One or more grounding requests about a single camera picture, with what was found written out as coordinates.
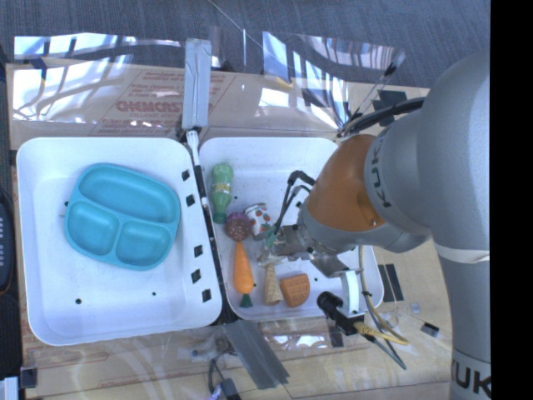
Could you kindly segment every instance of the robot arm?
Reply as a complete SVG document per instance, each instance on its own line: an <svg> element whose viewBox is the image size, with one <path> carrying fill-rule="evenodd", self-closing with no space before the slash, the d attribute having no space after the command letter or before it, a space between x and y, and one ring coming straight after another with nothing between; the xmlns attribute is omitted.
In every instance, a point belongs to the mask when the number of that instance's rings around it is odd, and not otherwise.
<svg viewBox="0 0 533 400"><path fill-rule="evenodd" d="M299 244L335 277L336 255L357 245L400 253L432 238L451 306L453 399L491 397L489 87L480 52L378 137L344 140L272 246Z"/></svg>

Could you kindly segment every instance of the black cable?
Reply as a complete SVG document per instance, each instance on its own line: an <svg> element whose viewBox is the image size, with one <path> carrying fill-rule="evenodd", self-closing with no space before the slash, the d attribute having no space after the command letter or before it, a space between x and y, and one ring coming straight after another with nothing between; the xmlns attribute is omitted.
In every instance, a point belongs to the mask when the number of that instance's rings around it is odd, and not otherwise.
<svg viewBox="0 0 533 400"><path fill-rule="evenodd" d="M211 359L209 362L209 371L207 374L207 386L209 387L209 392L213 394L215 392L215 386L213 385L213 373L215 370L217 370L218 376L220 377L221 381L224 380L224 377L222 376L222 372L220 371L220 368L217 366L217 360L223 356L224 354L230 354L232 356L236 356L237 353L233 349L233 347L230 347L220 353L218 353L214 358Z"/></svg>
<svg viewBox="0 0 533 400"><path fill-rule="evenodd" d="M364 117L362 117L362 114L360 113L354 114L350 122L345 124L345 126L342 128L341 135L346 131L349 133L357 133L363 129L373 126L384 118L415 111L422 107L424 100L424 97L415 97L413 99L395 103L394 105L390 105L390 107L385 107L375 112L371 112Z"/></svg>
<svg viewBox="0 0 533 400"><path fill-rule="evenodd" d="M368 313L370 314L370 317L372 318L372 320L374 321L374 324L376 325L377 329L381 332L381 333L384 333L385 331L383 330L383 327L381 326L381 324L379 323L379 321L377 320L376 316L374 315L374 313L372 312L371 310L371 306L370 306L370 303L369 303L369 299L368 299L368 292L366 294L363 295L363 297L365 298L365 303L366 303L366 308L368 308ZM400 365L400 367L404 370L407 369L407 366L403 363L403 360L401 360L400 356L398 355L398 353L396 352L395 348L392 346L391 344L391 341L389 341L388 339L385 340L387 346L390 348L390 351L387 351L385 346L382 345L380 342L376 341L373 342L375 343L379 348L381 348L385 353L387 353L389 356L391 356L391 358Z"/></svg>
<svg viewBox="0 0 533 400"><path fill-rule="evenodd" d="M288 200L289 192L291 191L291 188L292 188L292 186L294 185L294 183L296 182L297 179L301 179L304 183L307 183L307 184L309 184L311 186L315 185L315 180L312 177L310 177L309 175L307 175L305 172L303 172L301 170L296 170L293 173L291 173L291 175L287 179L287 186L286 186L286 190L285 190L285 196L283 197L283 202L281 203L280 216L277 219L276 223L274 224L274 235L276 235L277 232L279 231L280 226L281 226L281 221L283 220L283 217L285 216L285 213L286 213L287 209L289 208L289 205L290 205L290 203L292 201L292 199L290 201ZM308 187L305 187L304 185L299 185L298 187L305 188L309 193L311 192L311 190Z"/></svg>
<svg viewBox="0 0 533 400"><path fill-rule="evenodd" d="M396 352L391 352L389 350L387 350L385 348L385 346L379 342L376 337L373 337L372 335L363 335L363 337L367 340L367 341L370 341L371 343L377 345L379 348L381 348L381 350L383 350L384 353L386 353L390 358L392 358L392 360L394 360L396 363L398 363L398 365L406 370L407 369L407 366L402 362L401 358L396 354Z"/></svg>
<svg viewBox="0 0 533 400"><path fill-rule="evenodd" d="M305 185L298 185L297 187L295 187L293 190L292 190L292 194L291 196L289 197L289 200L287 201L286 203L286 209L285 209L285 213L286 211L288 210L289 206L291 206L291 203L292 203L292 200L294 200L294 198L298 195L298 193L300 192L300 189L304 189L306 190L308 193L311 192L311 189L306 187Z"/></svg>

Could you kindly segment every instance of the blue divided plate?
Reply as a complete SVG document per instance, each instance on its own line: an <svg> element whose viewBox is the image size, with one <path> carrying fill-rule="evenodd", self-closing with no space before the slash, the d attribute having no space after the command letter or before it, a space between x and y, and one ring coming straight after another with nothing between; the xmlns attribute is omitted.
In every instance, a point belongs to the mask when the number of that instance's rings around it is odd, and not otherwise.
<svg viewBox="0 0 533 400"><path fill-rule="evenodd" d="M170 252L180 215L179 198L165 183L98 163L77 180L67 205L65 234L84 255L149 270Z"/></svg>

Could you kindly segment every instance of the orange carrot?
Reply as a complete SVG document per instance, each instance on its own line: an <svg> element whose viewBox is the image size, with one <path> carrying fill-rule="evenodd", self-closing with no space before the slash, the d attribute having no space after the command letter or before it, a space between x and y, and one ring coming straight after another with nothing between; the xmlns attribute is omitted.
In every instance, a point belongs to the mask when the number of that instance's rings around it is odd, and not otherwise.
<svg viewBox="0 0 533 400"><path fill-rule="evenodd" d="M242 242L235 245L235 261L233 263L233 285L235 289L242 293L241 307L251 307L252 300L249 293L253 289L252 267L248 261L248 256L242 246Z"/></svg>

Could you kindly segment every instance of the gray carpet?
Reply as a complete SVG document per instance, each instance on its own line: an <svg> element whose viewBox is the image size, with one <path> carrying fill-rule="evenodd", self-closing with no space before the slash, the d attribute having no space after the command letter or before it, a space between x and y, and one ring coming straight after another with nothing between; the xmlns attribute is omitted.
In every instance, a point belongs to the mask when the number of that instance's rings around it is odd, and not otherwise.
<svg viewBox="0 0 533 400"><path fill-rule="evenodd" d="M301 33L401 48L407 59L392 83L430 88L451 64L490 44L491 0L211 1L218 9L207 0L0 0L0 46L12 58L17 35L91 32L181 41L205 38L207 27L219 26L232 31L227 37L231 48L232 40L237 45L241 36L222 11L250 32ZM147 62L176 63L165 52L153 53ZM10 190L3 83L0 106L0 182ZM11 369L20 346L13 306L0 298L0 378L2 370Z"/></svg>

